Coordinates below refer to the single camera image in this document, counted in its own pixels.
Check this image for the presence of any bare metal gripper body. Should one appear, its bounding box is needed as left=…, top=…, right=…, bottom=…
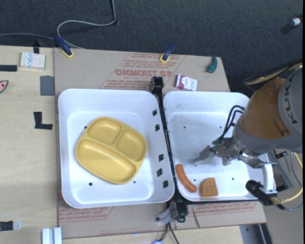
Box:
left=212, top=137, right=258, bottom=167

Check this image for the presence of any orange sausage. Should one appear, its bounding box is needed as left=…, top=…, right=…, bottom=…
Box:
left=175, top=164, right=198, bottom=194

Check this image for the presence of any brown biscuit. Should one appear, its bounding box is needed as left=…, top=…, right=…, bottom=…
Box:
left=198, top=177, right=219, bottom=198

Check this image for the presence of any white plastic tray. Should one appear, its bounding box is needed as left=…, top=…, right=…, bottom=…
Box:
left=162, top=90, right=277, bottom=203
left=57, top=88, right=175, bottom=209

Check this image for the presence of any thin black and white rod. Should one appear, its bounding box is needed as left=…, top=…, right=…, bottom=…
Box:
left=156, top=86, right=180, bottom=203

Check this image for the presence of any red and white carton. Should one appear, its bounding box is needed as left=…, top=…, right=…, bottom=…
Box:
left=174, top=73, right=199, bottom=92

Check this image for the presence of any yellow divided plate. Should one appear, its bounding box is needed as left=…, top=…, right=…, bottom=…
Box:
left=74, top=116, right=148, bottom=185

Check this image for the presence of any brown cardboard board red print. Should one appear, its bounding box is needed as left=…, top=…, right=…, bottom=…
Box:
left=53, top=47, right=267, bottom=239

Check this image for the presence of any white patterned packet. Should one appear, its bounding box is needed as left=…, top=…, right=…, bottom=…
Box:
left=19, top=51, right=47, bottom=71

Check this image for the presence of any black cylinder on white bracket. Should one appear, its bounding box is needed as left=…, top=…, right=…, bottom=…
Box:
left=245, top=154, right=278, bottom=206

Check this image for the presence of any black block with thin wires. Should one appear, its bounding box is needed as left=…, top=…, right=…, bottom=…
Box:
left=172, top=201, right=189, bottom=223
left=148, top=76, right=165, bottom=94

